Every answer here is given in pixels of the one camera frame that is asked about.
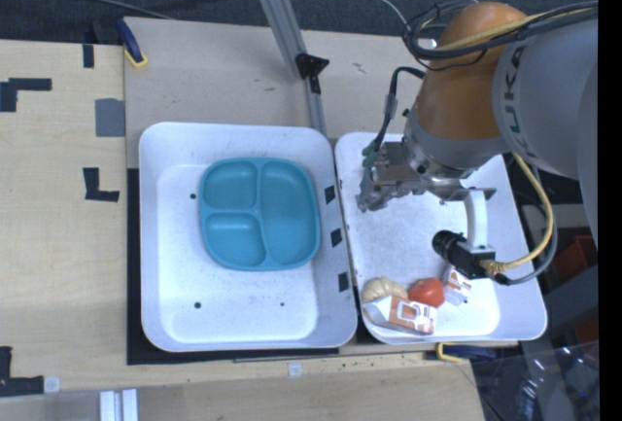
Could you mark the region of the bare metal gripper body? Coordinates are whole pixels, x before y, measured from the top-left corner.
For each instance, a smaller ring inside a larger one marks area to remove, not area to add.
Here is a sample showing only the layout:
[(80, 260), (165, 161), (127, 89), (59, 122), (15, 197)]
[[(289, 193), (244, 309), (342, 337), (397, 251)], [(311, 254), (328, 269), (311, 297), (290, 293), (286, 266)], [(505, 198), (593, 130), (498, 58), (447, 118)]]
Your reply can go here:
[(431, 193), (443, 201), (467, 195), (462, 181), (477, 168), (473, 141), (385, 142), (370, 166), (370, 199), (389, 201), (410, 193)]

